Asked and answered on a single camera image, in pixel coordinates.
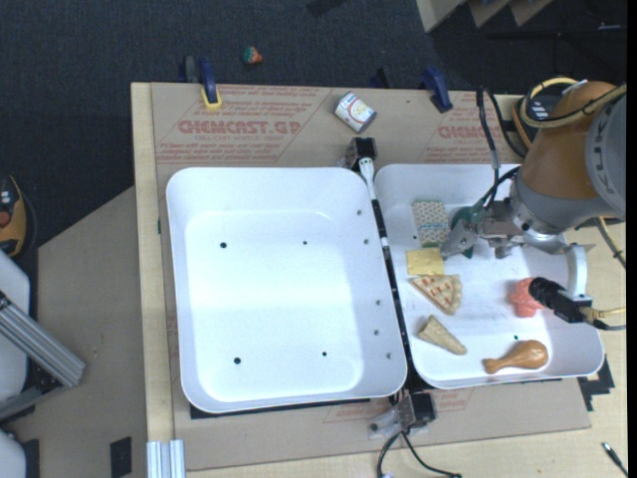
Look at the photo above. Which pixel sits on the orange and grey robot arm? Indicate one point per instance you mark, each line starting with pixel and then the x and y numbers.
pixel 562 162

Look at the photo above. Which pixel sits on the thin black and white rod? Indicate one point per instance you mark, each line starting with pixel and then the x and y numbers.
pixel 384 237

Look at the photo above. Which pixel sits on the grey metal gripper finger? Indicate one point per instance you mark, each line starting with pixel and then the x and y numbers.
pixel 503 249
pixel 460 239

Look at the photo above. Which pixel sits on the beige wedge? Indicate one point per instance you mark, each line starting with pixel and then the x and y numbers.
pixel 440 337

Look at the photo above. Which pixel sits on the green and orange toy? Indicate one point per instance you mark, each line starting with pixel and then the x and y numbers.
pixel 252 55

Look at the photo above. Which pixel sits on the small white can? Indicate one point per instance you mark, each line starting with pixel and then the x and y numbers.
pixel 354 111

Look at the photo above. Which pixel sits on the pink toy food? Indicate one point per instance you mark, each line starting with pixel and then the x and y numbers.
pixel 521 299

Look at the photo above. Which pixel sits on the patterned white packet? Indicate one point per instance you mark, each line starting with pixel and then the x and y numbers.
pixel 429 219

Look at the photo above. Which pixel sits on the white plastic tray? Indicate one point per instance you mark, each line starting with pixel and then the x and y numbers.
pixel 278 292
pixel 488 307

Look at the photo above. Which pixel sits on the yellow cheese slice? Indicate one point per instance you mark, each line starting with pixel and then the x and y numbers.
pixel 424 262

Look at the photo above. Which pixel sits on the black cylinder on white bracket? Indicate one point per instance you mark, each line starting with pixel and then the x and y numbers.
pixel 552 294

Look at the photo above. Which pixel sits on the toy pizza slice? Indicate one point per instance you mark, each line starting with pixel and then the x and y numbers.
pixel 440 292

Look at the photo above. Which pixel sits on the brown chicken drumstick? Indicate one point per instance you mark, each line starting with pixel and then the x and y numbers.
pixel 522 356

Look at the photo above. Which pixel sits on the brown cardboard board red print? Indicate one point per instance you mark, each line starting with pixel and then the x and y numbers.
pixel 259 127

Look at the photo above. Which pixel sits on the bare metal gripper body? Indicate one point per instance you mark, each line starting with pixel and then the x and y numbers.
pixel 502 227

